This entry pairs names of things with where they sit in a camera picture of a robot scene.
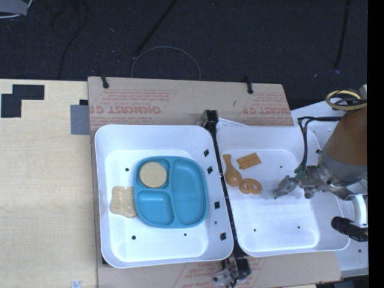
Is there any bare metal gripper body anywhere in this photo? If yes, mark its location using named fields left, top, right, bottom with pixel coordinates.
left=296, top=164, right=368, bottom=200

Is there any white plastic tray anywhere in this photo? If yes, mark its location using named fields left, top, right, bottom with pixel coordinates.
left=215, top=124, right=351, bottom=258
left=94, top=124, right=235, bottom=269

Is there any brown pretzel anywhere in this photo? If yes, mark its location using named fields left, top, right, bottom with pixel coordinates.
left=238, top=178, right=263, bottom=196

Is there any orange rectangular cracker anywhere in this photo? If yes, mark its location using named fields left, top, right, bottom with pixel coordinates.
left=235, top=152, right=262, bottom=171

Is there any brown chicken drumstick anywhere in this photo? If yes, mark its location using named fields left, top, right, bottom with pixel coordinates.
left=222, top=154, right=243, bottom=188

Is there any thin black rod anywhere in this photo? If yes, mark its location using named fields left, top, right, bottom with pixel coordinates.
left=206, top=121, right=245, bottom=262

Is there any white printed paper slip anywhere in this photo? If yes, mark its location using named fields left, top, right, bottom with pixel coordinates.
left=218, top=117, right=250, bottom=128

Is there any blue divided plate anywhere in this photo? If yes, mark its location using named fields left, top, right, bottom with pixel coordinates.
left=133, top=155, right=209, bottom=229

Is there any brown cardboard board red print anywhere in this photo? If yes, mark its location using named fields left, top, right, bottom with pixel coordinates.
left=87, top=76, right=343, bottom=288

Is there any round beige biscuit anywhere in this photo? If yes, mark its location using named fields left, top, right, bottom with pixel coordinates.
left=138, top=161, right=168, bottom=189

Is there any beige bread slice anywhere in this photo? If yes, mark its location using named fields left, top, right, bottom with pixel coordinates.
left=109, top=185, right=139, bottom=219

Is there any black cylinder on white bracket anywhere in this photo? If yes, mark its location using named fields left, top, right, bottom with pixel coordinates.
left=331, top=190, right=368, bottom=242

